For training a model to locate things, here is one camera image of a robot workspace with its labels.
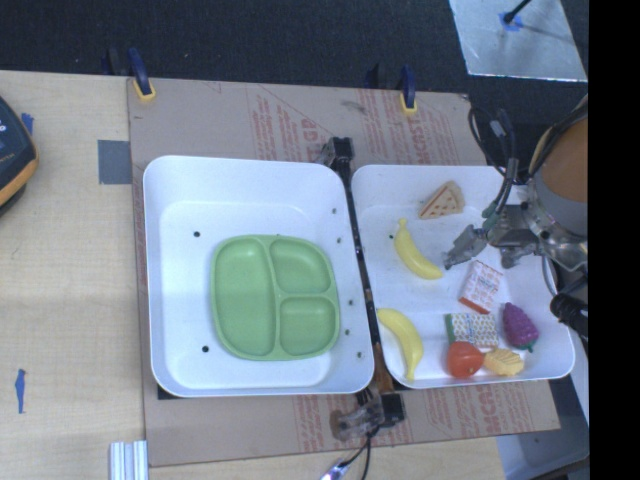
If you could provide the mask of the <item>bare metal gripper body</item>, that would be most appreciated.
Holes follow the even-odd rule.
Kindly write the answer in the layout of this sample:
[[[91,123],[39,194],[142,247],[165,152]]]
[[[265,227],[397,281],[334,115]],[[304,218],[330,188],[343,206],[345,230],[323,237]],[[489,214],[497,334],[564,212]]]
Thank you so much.
[[[533,202],[506,205],[495,226],[488,232],[489,244],[505,246],[535,244],[535,256],[545,257],[567,271],[588,268],[588,240]]]

